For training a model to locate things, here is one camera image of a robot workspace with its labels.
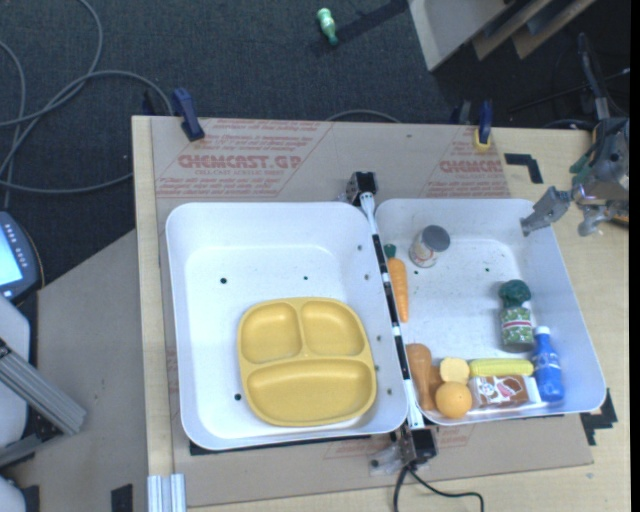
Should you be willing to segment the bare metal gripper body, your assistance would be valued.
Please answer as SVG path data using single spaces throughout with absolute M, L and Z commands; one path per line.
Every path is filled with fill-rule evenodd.
M 572 197 L 578 204 L 629 199 L 629 119 L 610 117 L 592 133 L 589 149 L 572 166 Z

